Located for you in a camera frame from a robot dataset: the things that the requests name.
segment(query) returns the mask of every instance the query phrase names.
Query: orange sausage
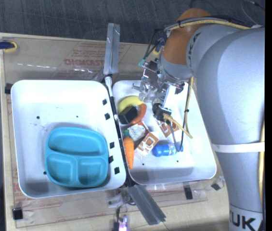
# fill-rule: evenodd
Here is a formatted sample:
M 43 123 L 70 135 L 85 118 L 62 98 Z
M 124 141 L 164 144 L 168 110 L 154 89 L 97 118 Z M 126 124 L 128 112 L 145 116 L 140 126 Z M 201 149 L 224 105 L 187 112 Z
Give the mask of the orange sausage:
M 132 140 L 131 137 L 126 137 L 123 140 L 123 145 L 125 148 L 125 156 L 127 159 L 128 167 L 132 169 L 134 164 L 134 152 L 135 152 L 134 141 Z
M 138 122 L 140 122 L 143 119 L 145 113 L 146 113 L 146 104 L 143 103 L 139 107 L 138 115 L 130 122 L 130 124 L 135 125 Z

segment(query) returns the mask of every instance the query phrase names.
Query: gray floor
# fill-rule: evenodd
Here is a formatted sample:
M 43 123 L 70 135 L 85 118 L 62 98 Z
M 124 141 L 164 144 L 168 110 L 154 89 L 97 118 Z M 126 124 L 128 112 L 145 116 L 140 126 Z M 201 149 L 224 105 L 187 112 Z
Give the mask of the gray floor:
M 172 24 L 187 9 L 250 18 L 265 25 L 265 11 L 244 0 L 0 0 L 0 32 L 105 40 L 107 24 L 121 25 L 122 42 L 148 43 L 154 28 Z M 251 0 L 265 7 L 265 0 Z

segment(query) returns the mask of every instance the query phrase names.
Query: blue plate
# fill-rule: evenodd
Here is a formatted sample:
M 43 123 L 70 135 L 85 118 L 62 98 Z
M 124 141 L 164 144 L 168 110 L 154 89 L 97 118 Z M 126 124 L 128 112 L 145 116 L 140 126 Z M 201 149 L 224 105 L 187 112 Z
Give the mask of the blue plate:
M 106 139 L 90 129 L 60 127 L 47 137 L 46 172 L 51 181 L 62 186 L 99 186 L 107 177 L 108 157 Z

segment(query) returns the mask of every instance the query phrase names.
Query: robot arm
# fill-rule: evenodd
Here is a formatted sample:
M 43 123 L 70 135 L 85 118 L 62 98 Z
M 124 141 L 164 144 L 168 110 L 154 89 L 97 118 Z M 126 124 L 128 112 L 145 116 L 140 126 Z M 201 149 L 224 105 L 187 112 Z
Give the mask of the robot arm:
M 194 24 L 190 19 L 190 26 L 184 26 L 186 18 L 195 18 Z M 196 77 L 200 111 L 227 184 L 230 230 L 265 230 L 259 191 L 265 28 L 210 21 L 201 9 L 187 10 L 179 18 L 157 65 L 144 66 L 139 98 L 159 98 L 169 85 L 180 92 Z

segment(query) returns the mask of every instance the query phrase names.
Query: yellow banana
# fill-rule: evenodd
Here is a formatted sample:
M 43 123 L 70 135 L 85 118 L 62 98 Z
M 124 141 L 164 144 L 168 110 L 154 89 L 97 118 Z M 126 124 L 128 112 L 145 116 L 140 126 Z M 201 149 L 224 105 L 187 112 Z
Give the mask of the yellow banana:
M 120 114 L 123 110 L 125 110 L 129 106 L 140 105 L 143 104 L 138 96 L 128 96 L 120 101 L 118 104 L 118 113 Z

